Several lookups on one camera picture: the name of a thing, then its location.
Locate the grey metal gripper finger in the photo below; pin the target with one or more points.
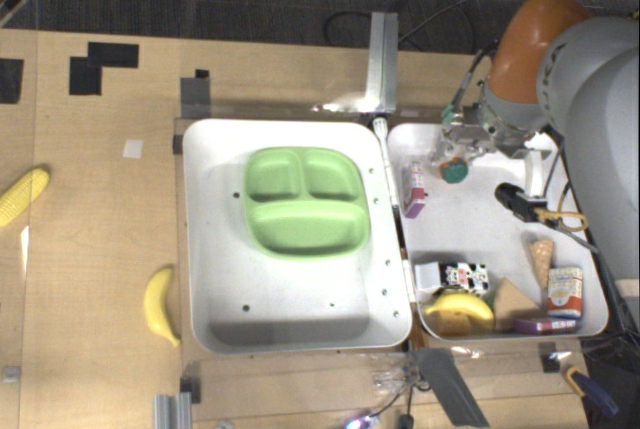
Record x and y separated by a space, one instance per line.
441 154
470 156

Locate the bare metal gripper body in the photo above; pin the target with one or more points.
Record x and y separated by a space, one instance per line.
475 136

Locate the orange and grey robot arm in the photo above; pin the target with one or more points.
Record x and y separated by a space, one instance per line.
590 82

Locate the green and orange round toy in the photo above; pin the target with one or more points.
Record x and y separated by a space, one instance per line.
455 173

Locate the white plastic tray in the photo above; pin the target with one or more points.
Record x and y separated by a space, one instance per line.
470 237
300 307

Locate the white cow print carton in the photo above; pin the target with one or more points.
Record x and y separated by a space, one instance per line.
460 276

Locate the beige ice cream cone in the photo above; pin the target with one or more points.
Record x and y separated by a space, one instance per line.
541 259

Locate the yellow banana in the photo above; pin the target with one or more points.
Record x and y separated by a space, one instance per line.
156 302
462 303

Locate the green divided plate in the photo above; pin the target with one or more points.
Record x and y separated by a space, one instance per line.
305 222

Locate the brown bread slice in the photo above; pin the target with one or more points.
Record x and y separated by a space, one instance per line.
515 304

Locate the red and white can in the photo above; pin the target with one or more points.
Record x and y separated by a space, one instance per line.
565 292

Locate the purple flat packet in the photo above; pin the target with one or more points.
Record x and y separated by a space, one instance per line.
545 326

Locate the yellow corn cob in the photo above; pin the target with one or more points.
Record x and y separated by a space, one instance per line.
22 197

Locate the black cylinder on white bracket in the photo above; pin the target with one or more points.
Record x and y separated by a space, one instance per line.
515 201

